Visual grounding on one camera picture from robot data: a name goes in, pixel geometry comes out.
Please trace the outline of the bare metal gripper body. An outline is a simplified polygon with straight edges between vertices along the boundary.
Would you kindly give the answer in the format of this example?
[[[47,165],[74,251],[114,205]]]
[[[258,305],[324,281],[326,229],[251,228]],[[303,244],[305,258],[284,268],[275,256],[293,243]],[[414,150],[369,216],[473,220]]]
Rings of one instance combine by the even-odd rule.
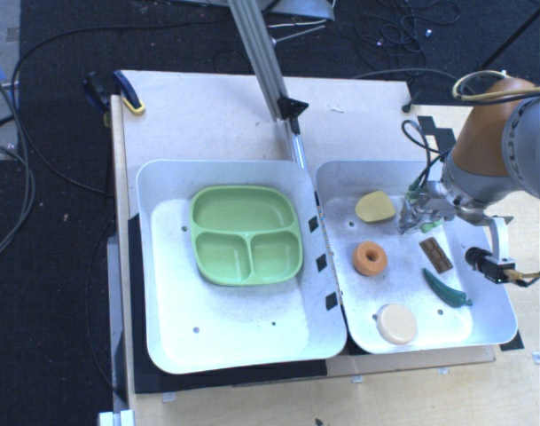
[[[422,215],[423,224],[451,220],[456,216],[456,210],[440,181],[413,183],[404,200],[410,204],[410,217]]]

